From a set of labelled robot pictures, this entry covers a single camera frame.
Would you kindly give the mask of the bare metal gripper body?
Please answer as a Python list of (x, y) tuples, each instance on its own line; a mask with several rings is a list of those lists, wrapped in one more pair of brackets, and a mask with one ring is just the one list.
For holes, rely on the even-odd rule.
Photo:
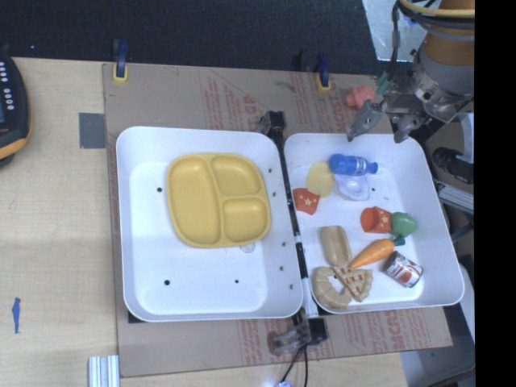
[(470, 102), (470, 94), (455, 94), (432, 80), (393, 79), (384, 101), (390, 114), (449, 123)]

